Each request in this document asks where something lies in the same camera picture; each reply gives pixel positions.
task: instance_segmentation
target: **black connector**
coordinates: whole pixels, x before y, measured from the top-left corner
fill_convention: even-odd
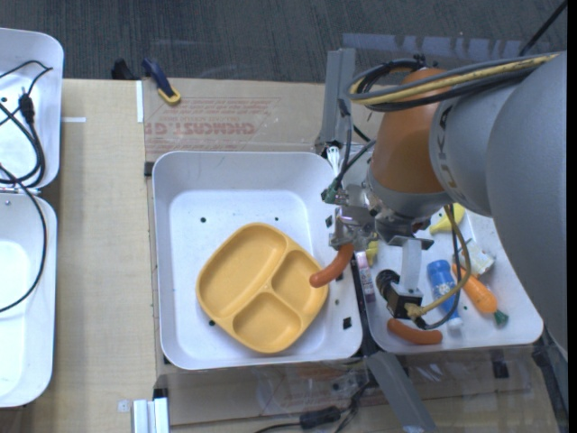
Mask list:
[[[311,429],[325,423],[333,423],[341,418],[341,411],[331,406],[326,409],[313,410],[300,415],[299,423],[302,429]]]
[[[32,102],[32,98],[28,93],[25,91],[22,95],[18,98],[18,106],[20,106],[20,112],[23,115],[26,123],[29,126],[34,125],[34,103]]]

